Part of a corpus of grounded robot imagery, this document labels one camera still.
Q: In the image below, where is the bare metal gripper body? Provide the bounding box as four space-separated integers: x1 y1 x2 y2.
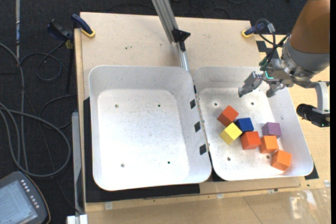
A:
260 58 316 88

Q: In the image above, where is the purple cube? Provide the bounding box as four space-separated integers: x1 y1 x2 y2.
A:
261 121 282 139

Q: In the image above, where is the yellow cube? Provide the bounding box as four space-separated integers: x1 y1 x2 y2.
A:
219 122 243 146

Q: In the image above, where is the light orange cube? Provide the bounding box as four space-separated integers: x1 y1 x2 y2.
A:
270 149 293 172
259 135 279 154

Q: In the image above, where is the pale wood board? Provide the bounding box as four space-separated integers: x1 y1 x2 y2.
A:
79 11 302 212

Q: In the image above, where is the white plastic tray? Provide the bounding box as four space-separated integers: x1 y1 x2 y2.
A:
88 65 213 192
193 66 314 182

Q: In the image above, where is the dark orange cube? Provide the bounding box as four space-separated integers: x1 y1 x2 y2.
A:
240 131 263 151
217 105 240 127

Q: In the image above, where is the black cylinder on white bracket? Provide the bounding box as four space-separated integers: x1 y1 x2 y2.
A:
296 81 331 128

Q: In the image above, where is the blue cube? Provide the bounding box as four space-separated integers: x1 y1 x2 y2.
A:
234 117 255 133

